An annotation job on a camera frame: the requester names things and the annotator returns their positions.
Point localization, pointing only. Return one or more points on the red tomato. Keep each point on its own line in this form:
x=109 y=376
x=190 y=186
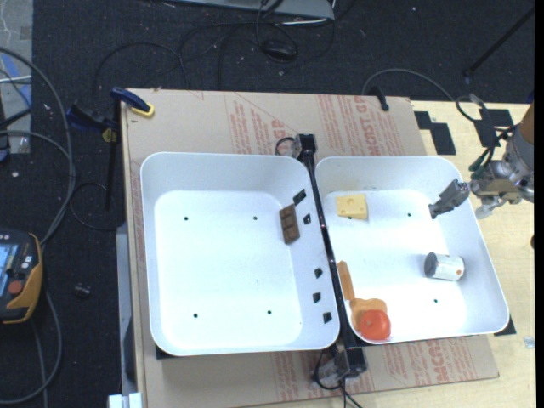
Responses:
x=375 y=325

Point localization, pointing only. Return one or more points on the yellow cheese wedge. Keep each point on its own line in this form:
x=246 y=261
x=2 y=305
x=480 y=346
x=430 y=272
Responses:
x=352 y=206

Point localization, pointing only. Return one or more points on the brown cardboard board, red print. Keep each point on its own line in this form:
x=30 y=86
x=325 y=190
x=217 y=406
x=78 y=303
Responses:
x=221 y=121

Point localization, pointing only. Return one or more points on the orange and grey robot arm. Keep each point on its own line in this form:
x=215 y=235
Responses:
x=525 y=143

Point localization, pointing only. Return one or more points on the white plastic tray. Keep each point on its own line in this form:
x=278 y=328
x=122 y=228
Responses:
x=399 y=249
x=225 y=262

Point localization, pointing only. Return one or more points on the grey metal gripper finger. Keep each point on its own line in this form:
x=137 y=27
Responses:
x=485 y=209
x=449 y=198

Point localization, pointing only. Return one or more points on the brown chocolate bar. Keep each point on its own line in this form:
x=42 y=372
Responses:
x=290 y=224

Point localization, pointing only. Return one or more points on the white can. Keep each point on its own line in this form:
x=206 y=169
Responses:
x=446 y=267

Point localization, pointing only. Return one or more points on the thin black rod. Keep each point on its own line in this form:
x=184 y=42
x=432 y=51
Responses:
x=325 y=228

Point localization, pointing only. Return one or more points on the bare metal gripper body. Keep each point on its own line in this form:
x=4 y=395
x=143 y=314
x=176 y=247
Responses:
x=499 y=183

